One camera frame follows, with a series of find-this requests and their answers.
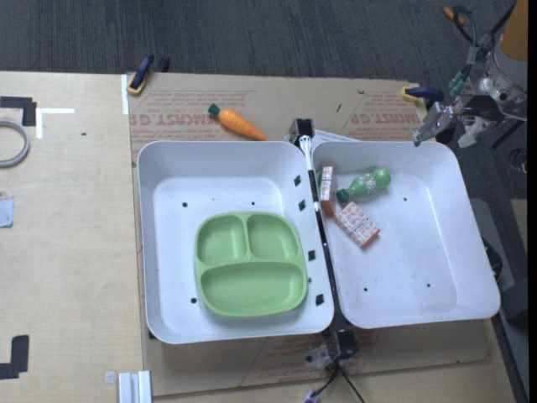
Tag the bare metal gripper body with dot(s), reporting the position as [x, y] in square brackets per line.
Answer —
[499, 99]

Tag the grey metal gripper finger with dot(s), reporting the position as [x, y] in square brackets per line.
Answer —
[470, 136]
[434, 122]

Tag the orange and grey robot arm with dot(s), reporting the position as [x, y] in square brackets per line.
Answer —
[515, 27]

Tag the green bottle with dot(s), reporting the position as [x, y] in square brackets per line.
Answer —
[369, 183]

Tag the white paper sheet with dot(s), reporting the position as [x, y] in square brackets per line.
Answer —
[333, 136]

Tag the small orange and white carton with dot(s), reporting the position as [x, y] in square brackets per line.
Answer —
[327, 189]

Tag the white plastic tray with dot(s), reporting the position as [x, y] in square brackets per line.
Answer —
[176, 233]
[411, 250]

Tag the thin black and white rod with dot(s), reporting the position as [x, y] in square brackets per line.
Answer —
[326, 242]

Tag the orange carrot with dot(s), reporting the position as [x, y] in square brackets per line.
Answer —
[239, 122]

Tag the green divided plate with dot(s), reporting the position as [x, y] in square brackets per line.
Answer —
[251, 286]

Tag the brown cardboard board red print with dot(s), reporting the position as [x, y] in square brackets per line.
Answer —
[176, 116]

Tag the black cylinder on white bracket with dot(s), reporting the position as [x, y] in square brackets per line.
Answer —
[519, 160]

